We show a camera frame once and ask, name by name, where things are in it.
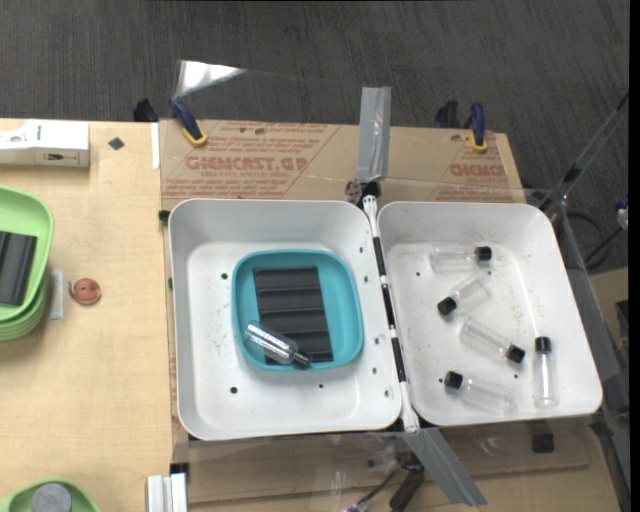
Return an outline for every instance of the black foam insert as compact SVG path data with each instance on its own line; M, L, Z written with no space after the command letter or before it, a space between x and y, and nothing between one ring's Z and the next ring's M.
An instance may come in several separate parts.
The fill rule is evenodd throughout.
M318 268L256 268L253 279L260 323L295 341L311 362L333 361Z
M21 306L36 247L35 236L0 231L0 303Z

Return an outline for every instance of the black vial cap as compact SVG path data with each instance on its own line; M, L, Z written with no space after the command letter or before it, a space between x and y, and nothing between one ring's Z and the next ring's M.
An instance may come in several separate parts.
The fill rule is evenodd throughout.
M524 355L526 352L522 350L520 347L516 347L515 345L511 345L507 349L507 359L513 361L514 363L520 364L524 359Z
M487 247L483 245L482 247L476 247L476 255L478 256L478 261L489 261L491 256L491 247Z
M293 355L293 365L300 370L306 370L307 368L309 368L309 366L311 366L311 361L304 354L296 352Z
M443 315L448 315L457 307L458 305L456 304L456 301L453 300L451 297L447 297L446 299L443 299L440 302L438 302L438 311L440 311L440 313Z
M460 389L460 386L462 386L462 375L457 372L447 372L444 378L444 385L449 388Z
M536 338L536 352L548 354L551 352L551 340L546 336Z

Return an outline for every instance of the white box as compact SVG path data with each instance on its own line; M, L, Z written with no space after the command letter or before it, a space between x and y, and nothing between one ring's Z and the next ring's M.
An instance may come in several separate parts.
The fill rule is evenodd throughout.
M0 132L0 164L89 167L89 123L29 119Z
M382 208L383 246L413 409L436 425L481 424L590 414L602 387L548 218L522 204L396 202ZM386 429L403 397L365 214L339 201L191 199L169 218L177 356L177 405L184 427L202 440ZM520 335L527 351L517 372L460 346L460 320L437 303L460 276L434 275L429 248L484 242L502 281L482 311L496 328ZM326 250L354 276L364 346L350 363L322 371L269 372L248 363L232 320L230 276L247 254ZM534 407L530 363L536 336L557 350L560 404ZM445 391L448 370L486 375L516 392L506 416L469 408Z

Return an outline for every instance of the cardboard sheet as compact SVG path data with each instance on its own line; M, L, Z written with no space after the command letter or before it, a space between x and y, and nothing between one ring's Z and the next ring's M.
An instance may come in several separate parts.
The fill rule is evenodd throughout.
M192 147L177 120L160 124L163 208L194 197L343 199L355 180L358 126L200 121L207 143ZM503 134L476 153L469 130L392 127L381 202L522 200Z

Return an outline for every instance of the gray carpet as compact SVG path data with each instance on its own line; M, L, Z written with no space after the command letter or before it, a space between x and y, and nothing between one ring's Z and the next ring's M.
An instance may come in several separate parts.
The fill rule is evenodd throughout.
M130 121L142 97L167 116L179 59L390 85L397 126L433 126L447 100L464 122L481 102L535 188L565 175L629 89L629 0L0 0L0 13L2 117ZM251 102L260 112L230 101L196 112L358 122L351 90L321 89L298 87L283 102L266 87ZM628 114L569 194L583 257L616 230L627 193ZM618 234L592 270L627 266L627 247Z

